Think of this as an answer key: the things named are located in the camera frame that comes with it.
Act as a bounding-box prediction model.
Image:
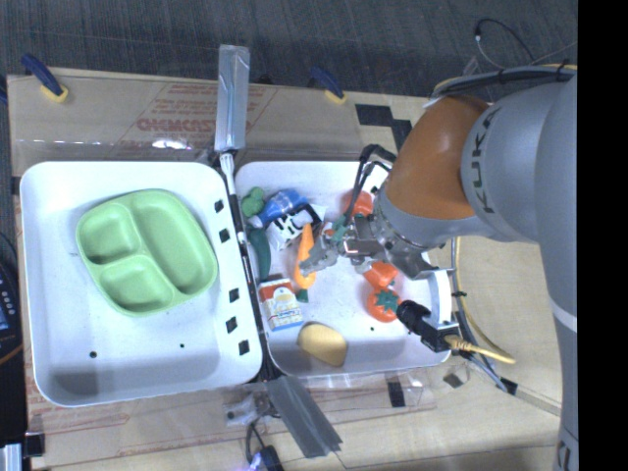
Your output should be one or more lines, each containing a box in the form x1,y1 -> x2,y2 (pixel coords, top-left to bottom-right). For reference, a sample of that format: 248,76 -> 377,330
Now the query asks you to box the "orange toy pepper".
362,261 -> 399,289

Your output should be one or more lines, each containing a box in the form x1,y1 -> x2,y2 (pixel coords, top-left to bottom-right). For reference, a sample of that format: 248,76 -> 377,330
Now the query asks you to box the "black and white carton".
267,203 -> 328,252

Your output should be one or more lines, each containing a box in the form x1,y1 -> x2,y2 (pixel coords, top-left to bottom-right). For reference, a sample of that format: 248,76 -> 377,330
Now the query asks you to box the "white plastic tray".
234,160 -> 453,380
19,160 -> 264,408

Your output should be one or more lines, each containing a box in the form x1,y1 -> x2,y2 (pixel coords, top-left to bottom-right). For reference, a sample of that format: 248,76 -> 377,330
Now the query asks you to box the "red and white carton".
257,277 -> 305,333

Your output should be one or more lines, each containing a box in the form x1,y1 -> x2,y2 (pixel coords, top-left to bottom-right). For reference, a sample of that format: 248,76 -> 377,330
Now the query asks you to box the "orange toy fruit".
341,189 -> 376,221

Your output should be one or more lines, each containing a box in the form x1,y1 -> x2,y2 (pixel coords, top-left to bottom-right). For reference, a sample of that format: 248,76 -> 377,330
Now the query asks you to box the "green broccoli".
239,186 -> 267,218

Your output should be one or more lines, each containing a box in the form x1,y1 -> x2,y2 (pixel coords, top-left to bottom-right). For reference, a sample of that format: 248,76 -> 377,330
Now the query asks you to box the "black cylinder on white bracket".
395,262 -> 463,354

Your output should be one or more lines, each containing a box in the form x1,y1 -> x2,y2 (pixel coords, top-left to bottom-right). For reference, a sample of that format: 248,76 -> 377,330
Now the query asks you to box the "orange carrot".
292,223 -> 318,304

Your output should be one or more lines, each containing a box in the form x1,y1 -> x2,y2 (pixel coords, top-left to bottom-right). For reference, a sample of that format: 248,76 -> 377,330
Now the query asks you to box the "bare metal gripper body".
337,212 -> 394,267

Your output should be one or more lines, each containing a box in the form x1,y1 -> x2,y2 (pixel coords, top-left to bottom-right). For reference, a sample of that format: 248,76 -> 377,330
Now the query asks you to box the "blue and white bottle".
247,188 -> 310,229

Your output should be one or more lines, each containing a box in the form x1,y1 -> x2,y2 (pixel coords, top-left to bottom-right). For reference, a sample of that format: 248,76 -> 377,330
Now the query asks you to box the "brown cardboard board red print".
7,68 -> 438,468

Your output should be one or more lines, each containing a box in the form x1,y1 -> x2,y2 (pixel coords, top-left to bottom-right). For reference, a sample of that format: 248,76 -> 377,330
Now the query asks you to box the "dark green cucumber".
247,227 -> 273,282

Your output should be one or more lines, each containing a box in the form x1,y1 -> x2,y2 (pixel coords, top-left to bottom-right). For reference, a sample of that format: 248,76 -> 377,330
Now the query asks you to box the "orange tomato with green top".
366,286 -> 401,324

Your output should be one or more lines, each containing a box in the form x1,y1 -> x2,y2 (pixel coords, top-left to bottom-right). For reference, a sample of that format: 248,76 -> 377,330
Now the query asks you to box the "green divided plate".
75,188 -> 220,317

